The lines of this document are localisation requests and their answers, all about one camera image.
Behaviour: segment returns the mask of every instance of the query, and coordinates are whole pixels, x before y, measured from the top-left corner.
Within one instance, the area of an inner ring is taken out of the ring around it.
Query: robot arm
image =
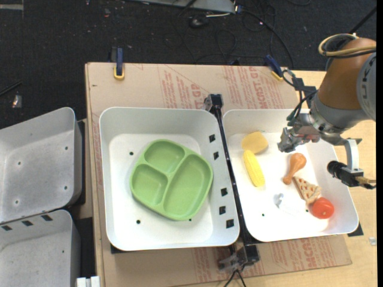
[[[312,96],[309,113],[300,113],[289,123],[291,128],[283,129],[278,148],[291,152],[298,145],[320,139],[343,145],[347,165],[331,162],[327,170],[347,186],[375,188],[358,167],[357,144],[361,139],[344,139],[341,134],[362,120],[376,121],[376,42],[355,37],[340,51],[330,53],[323,51],[322,42],[319,51],[333,57],[332,64]]]

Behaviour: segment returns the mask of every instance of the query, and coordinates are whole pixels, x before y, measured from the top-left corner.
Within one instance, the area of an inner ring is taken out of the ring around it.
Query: dark carpet
[[[23,10],[2,6],[22,4]],[[0,129],[63,106],[86,118],[84,65],[107,62],[121,47],[126,63],[264,65],[271,54],[292,70],[324,70],[319,43],[348,33],[376,40],[376,0],[238,0],[248,13],[201,11],[121,0],[0,0]],[[21,107],[14,108],[15,96]]]

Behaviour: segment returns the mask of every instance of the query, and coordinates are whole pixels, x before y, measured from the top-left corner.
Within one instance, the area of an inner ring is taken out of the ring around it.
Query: black bracket
[[[205,110],[212,113],[217,121],[218,125],[220,128],[220,133],[222,137],[222,143],[223,143],[223,149],[225,152],[225,158],[226,158],[226,164],[227,168],[229,169],[229,175],[230,175],[230,180],[232,182],[232,187],[233,187],[233,193],[234,193],[234,199],[235,199],[235,204],[237,208],[237,213],[238,213],[238,219],[239,219],[239,226],[240,226],[240,232],[239,236],[241,237],[243,243],[244,243],[244,253],[245,253],[245,258],[244,258],[244,265],[252,265],[255,262],[260,260],[259,252],[257,249],[256,244],[261,243],[259,240],[255,239],[247,230],[247,227],[245,225],[245,218],[244,214],[242,211],[242,206],[241,206],[241,201],[239,199],[239,193],[238,193],[238,188],[237,184],[235,181],[235,176],[234,176],[234,171],[232,167],[232,163],[230,161],[230,156],[229,156],[229,150],[227,149],[227,142],[226,142],[226,136],[224,133],[223,129],[223,123],[222,123],[222,106],[223,106],[223,99],[221,94],[210,94],[204,101],[204,106]],[[230,248],[231,253],[234,254],[236,249],[234,246]]]

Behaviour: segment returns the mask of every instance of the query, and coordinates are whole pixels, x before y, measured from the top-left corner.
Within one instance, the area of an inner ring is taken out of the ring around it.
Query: blue clamp
[[[242,6],[240,4],[238,4],[236,7],[235,7],[235,13],[236,14],[240,14],[242,13]]]
[[[265,64],[272,69],[274,76],[279,80],[283,80],[282,69],[278,62],[271,55],[266,55],[264,61]]]
[[[114,67],[114,78],[117,80],[123,80],[125,76],[123,65],[122,48],[117,48],[116,52],[116,65]]]

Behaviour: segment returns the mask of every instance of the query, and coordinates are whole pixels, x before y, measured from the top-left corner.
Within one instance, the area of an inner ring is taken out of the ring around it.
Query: cardboard
[[[229,256],[228,248],[113,253],[105,231],[99,116],[104,109],[112,106],[199,109],[204,98],[210,93],[223,95],[224,111],[294,108],[297,104],[296,93],[291,86],[273,77],[267,67],[143,64],[125,64],[124,67],[125,78],[117,81],[113,78],[112,63],[86,65],[87,108],[92,144],[96,268],[102,286],[167,287],[225,281],[230,273],[220,271],[218,261]],[[320,72],[314,76],[314,81],[320,83],[323,76],[324,72]],[[350,265],[352,262],[346,241],[348,240],[344,236],[325,236],[261,243],[257,245],[260,262],[246,267],[242,276],[263,277]],[[374,263],[371,262],[363,265],[366,265],[369,273],[376,273],[376,270],[370,269],[371,264],[373,267]],[[350,269],[348,272],[351,278],[345,281],[348,282],[347,286],[351,286],[350,282],[357,281],[352,277],[356,271]],[[296,286],[298,281],[297,278],[289,286]]]

